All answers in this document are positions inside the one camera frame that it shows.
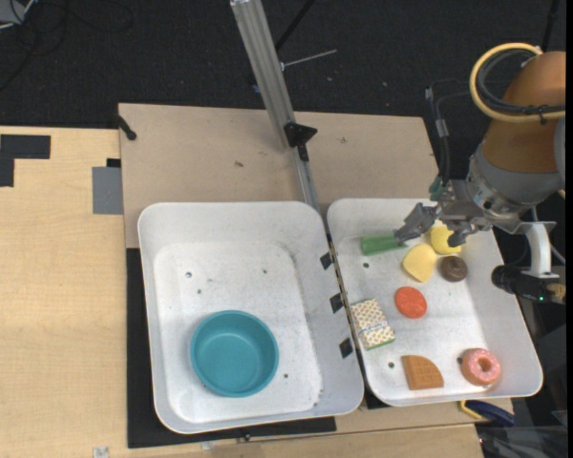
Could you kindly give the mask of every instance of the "red disc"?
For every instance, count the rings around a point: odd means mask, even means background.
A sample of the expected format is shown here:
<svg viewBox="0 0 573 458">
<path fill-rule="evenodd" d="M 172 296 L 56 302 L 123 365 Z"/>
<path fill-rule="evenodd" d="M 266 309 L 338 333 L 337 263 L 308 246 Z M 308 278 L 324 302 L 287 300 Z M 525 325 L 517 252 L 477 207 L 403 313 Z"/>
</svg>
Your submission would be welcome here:
<svg viewBox="0 0 573 458">
<path fill-rule="evenodd" d="M 402 286 L 394 293 L 394 303 L 399 312 L 410 319 L 418 319 L 427 313 L 427 300 L 412 286 Z"/>
</svg>

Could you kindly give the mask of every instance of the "teal bowl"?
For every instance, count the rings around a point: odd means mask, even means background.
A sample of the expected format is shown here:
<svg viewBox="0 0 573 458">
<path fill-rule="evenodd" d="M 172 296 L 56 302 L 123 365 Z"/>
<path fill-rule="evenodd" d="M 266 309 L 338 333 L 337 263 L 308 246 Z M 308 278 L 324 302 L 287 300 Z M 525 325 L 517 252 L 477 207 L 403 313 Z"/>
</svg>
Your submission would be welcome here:
<svg viewBox="0 0 573 458">
<path fill-rule="evenodd" d="M 265 388 L 278 368 L 278 345 L 261 320 L 239 310 L 217 312 L 196 328 L 191 363 L 203 384 L 224 397 Z"/>
</svg>

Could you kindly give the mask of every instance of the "robotic hand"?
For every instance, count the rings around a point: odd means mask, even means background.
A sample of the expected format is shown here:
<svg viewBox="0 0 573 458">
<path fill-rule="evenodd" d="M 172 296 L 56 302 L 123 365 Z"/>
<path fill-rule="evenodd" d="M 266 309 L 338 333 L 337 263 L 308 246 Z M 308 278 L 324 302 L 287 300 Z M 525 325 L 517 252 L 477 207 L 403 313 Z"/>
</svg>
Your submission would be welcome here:
<svg viewBox="0 0 573 458">
<path fill-rule="evenodd" d="M 501 59 L 518 53 L 526 54 L 526 61 L 498 99 L 486 88 L 486 75 Z M 449 158 L 443 157 L 443 171 L 430 188 L 430 200 L 436 205 L 417 204 L 394 232 L 397 242 L 422 235 L 436 219 L 454 231 L 449 238 L 453 247 L 493 226 L 525 235 L 531 247 L 530 268 L 498 266 L 492 274 L 493 283 L 535 302 L 565 303 L 566 288 L 551 271 L 548 232 L 555 222 L 521 219 L 565 186 L 565 67 L 565 52 L 543 53 L 527 44 L 497 46 L 479 59 L 470 76 L 469 91 L 492 121 L 470 158 L 468 175 L 465 180 L 449 179 L 444 168 Z M 432 94 L 427 97 L 433 100 Z M 446 156 L 444 119 L 436 117 L 435 125 L 442 156 Z"/>
</svg>

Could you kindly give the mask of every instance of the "pink donut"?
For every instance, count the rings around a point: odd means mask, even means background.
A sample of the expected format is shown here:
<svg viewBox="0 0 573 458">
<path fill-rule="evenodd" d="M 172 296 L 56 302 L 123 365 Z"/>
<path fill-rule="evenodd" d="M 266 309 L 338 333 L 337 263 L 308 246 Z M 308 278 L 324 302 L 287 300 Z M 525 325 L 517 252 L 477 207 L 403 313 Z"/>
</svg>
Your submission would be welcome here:
<svg viewBox="0 0 573 458">
<path fill-rule="evenodd" d="M 499 377 L 500 363 L 490 351 L 476 347 L 465 353 L 460 370 L 473 385 L 486 386 L 493 384 Z"/>
</svg>

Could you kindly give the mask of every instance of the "black floor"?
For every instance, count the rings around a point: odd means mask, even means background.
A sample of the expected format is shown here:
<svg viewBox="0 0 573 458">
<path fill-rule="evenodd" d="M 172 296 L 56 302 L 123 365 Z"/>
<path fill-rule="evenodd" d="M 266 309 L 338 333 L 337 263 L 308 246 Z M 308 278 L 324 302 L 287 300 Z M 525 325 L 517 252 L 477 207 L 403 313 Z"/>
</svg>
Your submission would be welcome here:
<svg viewBox="0 0 573 458">
<path fill-rule="evenodd" d="M 262 1 L 275 40 L 307 2 Z M 566 0 L 316 0 L 279 57 L 337 50 L 286 67 L 295 111 L 422 116 L 438 153 L 426 87 L 466 82 L 478 58 L 506 42 L 565 51 Z M 250 77 L 228 0 L 39 0 L 23 24 L 0 31 L 0 125 L 115 127 L 120 102 L 261 109 Z M 464 177 L 488 119 L 467 95 L 447 102 L 445 114 L 452 174 Z M 564 212 L 559 196 L 539 206 L 540 217 L 558 222 L 552 240 L 563 254 Z M 499 247 L 506 262 L 527 263 L 522 239 L 503 236 Z M 527 310 L 536 344 L 565 325 L 563 306 Z M 546 385 L 559 390 L 518 403 L 530 413 L 522 422 L 556 424 L 552 412 L 565 410 L 562 356 L 547 363 Z"/>
</svg>

